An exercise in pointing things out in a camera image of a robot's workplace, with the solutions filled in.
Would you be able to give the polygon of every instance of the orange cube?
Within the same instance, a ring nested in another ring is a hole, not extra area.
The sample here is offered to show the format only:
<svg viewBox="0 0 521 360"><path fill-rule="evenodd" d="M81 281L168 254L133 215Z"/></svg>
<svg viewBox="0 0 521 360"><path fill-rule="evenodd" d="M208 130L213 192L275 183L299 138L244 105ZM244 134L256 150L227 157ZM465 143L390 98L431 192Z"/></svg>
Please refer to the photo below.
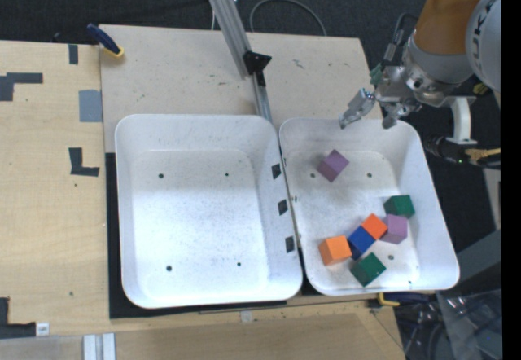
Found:
<svg viewBox="0 0 521 360"><path fill-rule="evenodd" d="M351 257L351 248L345 235L325 239L318 246L325 266L335 265Z"/></svg>
<svg viewBox="0 0 521 360"><path fill-rule="evenodd" d="M361 226L366 230L371 237L374 239L380 239L385 233L387 233L387 224L383 222L373 213L367 217Z"/></svg>

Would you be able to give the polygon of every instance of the green cube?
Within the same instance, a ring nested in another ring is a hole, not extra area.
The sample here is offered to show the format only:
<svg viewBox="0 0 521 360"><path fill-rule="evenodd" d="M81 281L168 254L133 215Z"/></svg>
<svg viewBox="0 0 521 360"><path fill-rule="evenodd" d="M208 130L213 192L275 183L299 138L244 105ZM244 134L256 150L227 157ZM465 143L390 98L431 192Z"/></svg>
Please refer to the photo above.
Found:
<svg viewBox="0 0 521 360"><path fill-rule="evenodd" d="M362 286L366 286L378 278L385 270L386 267L372 252L365 259L359 261L351 269L351 273Z"/></svg>
<svg viewBox="0 0 521 360"><path fill-rule="evenodd" d="M401 215L405 218L411 218L414 215L414 206L409 195L391 196L385 201L383 207L387 214Z"/></svg>

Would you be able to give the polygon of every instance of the colored block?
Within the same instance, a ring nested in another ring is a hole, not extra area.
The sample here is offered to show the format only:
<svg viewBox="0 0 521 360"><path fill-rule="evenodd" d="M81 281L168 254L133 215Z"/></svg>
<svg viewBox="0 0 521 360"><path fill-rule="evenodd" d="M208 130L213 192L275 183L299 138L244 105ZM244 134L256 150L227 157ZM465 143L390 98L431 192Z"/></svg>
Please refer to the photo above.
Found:
<svg viewBox="0 0 521 360"><path fill-rule="evenodd" d="M366 250L375 242L375 239L363 226L358 226L358 228L348 237L348 242L351 247L352 258L356 260L366 252Z"/></svg>
<svg viewBox="0 0 521 360"><path fill-rule="evenodd" d="M366 230L374 239L379 239L387 232L387 224L373 213L364 220L361 226L363 226L364 230Z"/></svg>
<svg viewBox="0 0 521 360"><path fill-rule="evenodd" d="M386 267L372 252L369 256L359 261L351 269L351 273L355 278L357 278L358 282L360 282L362 286L367 286L373 280L378 278L385 270Z"/></svg>
<svg viewBox="0 0 521 360"><path fill-rule="evenodd" d="M385 201L383 207L387 214L401 215L405 218L411 218L414 215L414 206L409 195L391 196Z"/></svg>
<svg viewBox="0 0 521 360"><path fill-rule="evenodd" d="M344 156L333 150L317 167L317 171L329 182L333 182L336 177L349 164Z"/></svg>
<svg viewBox="0 0 521 360"><path fill-rule="evenodd" d="M318 246L324 265L331 266L351 257L351 248L345 235L325 239Z"/></svg>
<svg viewBox="0 0 521 360"><path fill-rule="evenodd" d="M387 225L387 233L380 240L399 244L407 238L407 218L390 213L383 219L383 222Z"/></svg>

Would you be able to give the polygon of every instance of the yellow and blue clamp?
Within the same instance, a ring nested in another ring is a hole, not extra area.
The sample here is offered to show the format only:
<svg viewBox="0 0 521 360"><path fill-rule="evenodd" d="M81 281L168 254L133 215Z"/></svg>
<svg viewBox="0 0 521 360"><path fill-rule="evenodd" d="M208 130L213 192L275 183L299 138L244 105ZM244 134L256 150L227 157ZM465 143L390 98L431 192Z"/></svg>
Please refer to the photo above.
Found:
<svg viewBox="0 0 521 360"><path fill-rule="evenodd" d="M87 32L91 37L103 45L104 51L109 55L119 59L124 54L125 51L123 50L123 47L118 46L116 42L114 42L114 40L112 40L112 38L97 25L92 23L87 25Z"/></svg>

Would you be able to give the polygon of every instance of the wooden table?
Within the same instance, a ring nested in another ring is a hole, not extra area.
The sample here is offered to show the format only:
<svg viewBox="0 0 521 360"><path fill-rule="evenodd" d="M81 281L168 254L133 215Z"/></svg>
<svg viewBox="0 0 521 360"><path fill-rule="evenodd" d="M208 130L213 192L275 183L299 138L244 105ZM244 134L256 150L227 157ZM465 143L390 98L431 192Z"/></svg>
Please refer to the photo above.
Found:
<svg viewBox="0 0 521 360"><path fill-rule="evenodd" d="M315 358L312 346L404 358L392 309L367 306L374 295L297 295L247 312L109 318L104 157L113 151L115 123L133 112L255 113L255 103L217 31L102 28L125 48L120 62L98 46L79 45L71 64L66 44L0 42L0 76L43 75L41 84L15 83L13 100L0 101L0 296L11 298L9 323L49 323L52 336L71 338L116 332L118 358L154 358L154 350L202 358L220 348L234 358L226 351L231 340L248 358L254 344L259 358ZM273 56L265 77L277 128L293 116L336 118L366 84L357 39L248 37L255 51ZM172 89L185 96L166 96ZM81 90L102 90L103 122L80 121ZM84 166L100 168L97 177L71 174L70 147L81 147Z"/></svg>

